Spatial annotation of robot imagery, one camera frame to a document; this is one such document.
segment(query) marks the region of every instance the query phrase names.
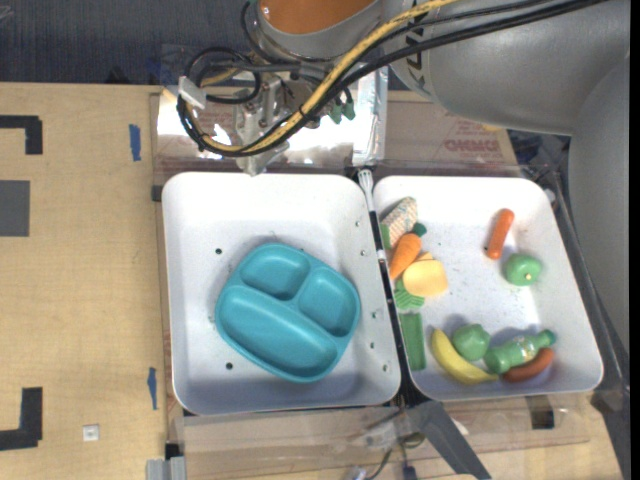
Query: orange sausage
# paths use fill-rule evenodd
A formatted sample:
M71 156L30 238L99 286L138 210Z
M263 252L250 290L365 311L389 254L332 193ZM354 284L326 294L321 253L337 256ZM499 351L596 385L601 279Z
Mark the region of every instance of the orange sausage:
M492 260L497 260L502 256L504 241L507 239L507 233L509 233L514 218L515 215L511 210L505 208L500 211L496 226L493 228L493 233L491 234L491 240L489 240L489 247L487 248L487 256Z
M549 367L554 356L553 349L541 348L536 357L522 366L516 366L506 372L502 378L507 382L522 382L541 374Z

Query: gray metal leg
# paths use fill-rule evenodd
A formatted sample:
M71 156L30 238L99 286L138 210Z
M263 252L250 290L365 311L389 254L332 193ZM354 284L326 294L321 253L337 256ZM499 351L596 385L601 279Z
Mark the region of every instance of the gray metal leg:
M455 473L491 480L491 475L440 402L429 400L407 409L406 413Z

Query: yellow cable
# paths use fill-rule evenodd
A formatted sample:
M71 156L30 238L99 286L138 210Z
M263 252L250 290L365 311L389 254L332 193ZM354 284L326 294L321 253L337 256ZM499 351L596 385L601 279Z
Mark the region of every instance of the yellow cable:
M313 107L320 101L320 99L326 94L326 92L331 88L331 86L343 75L343 73L349 69L351 64L358 59L358 57L364 52L369 46L383 38L396 28L398 28L403 23L411 20L412 18L425 14L433 9L438 7L443 7L445 5L452 4L454 2L460 2L462 0L429 0L428 2L424 2L422 4L416 5L411 9L407 9L406 11L398 14L394 18L389 21L383 23L373 30L367 37L365 37L362 41L360 41L357 45L355 45L351 50L349 50L336 64L333 70L325 77L325 79L320 83L320 85L316 88L313 94L307 99L307 101L302 105L301 111L298 110L294 112L287 122L282 125L277 130L274 130L271 134L265 137L264 140L258 142L257 144L247 148L246 152L253 152L258 149L262 149L270 144L273 144L278 139L280 139L285 133L287 133L291 128L293 128L296 124L300 122L303 118L303 114L307 114L313 109ZM216 141L215 147L224 151L239 151L243 148L243 146L228 146L226 144L221 144Z

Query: yellow banana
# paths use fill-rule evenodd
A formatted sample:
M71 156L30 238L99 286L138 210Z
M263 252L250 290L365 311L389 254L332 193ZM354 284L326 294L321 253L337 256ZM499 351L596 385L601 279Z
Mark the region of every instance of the yellow banana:
M485 372L458 354L451 340L440 329L435 329L431 334L431 348L440 366L454 379L463 384L472 385L498 380L497 375Z

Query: toy bottle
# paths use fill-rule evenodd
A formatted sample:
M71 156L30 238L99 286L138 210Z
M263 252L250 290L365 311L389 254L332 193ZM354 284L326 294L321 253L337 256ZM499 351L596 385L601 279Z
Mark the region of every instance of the toy bottle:
M484 356L484 362L493 373L504 373L513 366L531 361L538 350L550 347L555 341L555 334L549 330L533 336L518 336L499 347L490 348Z

